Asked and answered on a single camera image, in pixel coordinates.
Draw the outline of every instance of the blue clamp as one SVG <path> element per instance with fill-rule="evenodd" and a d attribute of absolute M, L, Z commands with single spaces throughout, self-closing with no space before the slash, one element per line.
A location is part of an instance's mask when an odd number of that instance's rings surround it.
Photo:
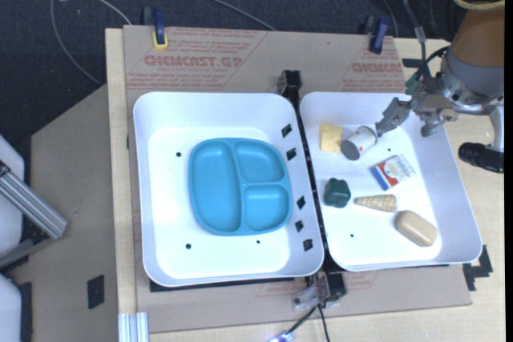
<path fill-rule="evenodd" d="M 164 27 L 164 16 L 158 7 L 153 9 L 153 20 L 155 21 L 153 45 L 157 50 L 166 50 L 168 48 L 168 36 Z"/>
<path fill-rule="evenodd" d="M 374 36 L 370 39 L 369 51 L 376 54 L 381 54 L 383 48 L 383 39 L 385 38 L 386 31 L 390 27 L 390 19 L 381 16 L 376 22 L 374 27 Z"/>

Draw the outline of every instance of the blue divided dish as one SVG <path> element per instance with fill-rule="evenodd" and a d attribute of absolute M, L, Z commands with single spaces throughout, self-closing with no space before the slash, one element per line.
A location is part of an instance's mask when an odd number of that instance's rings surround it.
<path fill-rule="evenodd" d="M 263 234 L 292 213 L 289 174 L 280 153 L 255 139 L 210 139 L 189 157 L 192 210 L 218 235 Z"/>

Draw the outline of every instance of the wooden edge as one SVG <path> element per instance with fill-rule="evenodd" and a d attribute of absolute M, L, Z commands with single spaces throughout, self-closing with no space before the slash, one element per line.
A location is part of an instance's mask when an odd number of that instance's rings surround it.
<path fill-rule="evenodd" d="M 106 29 L 107 85 L 112 157 L 118 312 L 135 314 L 135 255 L 131 213 L 130 157 L 127 149 L 127 100 L 123 30 Z"/>

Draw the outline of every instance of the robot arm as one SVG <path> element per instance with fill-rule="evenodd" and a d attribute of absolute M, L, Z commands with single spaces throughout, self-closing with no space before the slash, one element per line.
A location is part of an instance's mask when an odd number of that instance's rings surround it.
<path fill-rule="evenodd" d="M 495 139 L 489 146 L 464 143 L 458 155 L 472 165 L 504 173 L 504 0 L 454 0 L 468 9 L 453 42 L 442 50 L 440 71 L 420 70 L 408 82 L 408 102 L 394 99 L 376 123 L 378 136 L 402 124 L 413 111 L 424 137 L 460 114 L 489 115 Z"/>

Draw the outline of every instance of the yellow sponge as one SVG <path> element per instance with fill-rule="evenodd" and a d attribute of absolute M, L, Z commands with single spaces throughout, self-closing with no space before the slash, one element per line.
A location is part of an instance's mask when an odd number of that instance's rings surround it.
<path fill-rule="evenodd" d="M 319 126 L 319 141 L 321 142 L 321 151 L 331 153 L 341 152 L 342 132 L 344 129 L 333 124 L 321 124 Z"/>

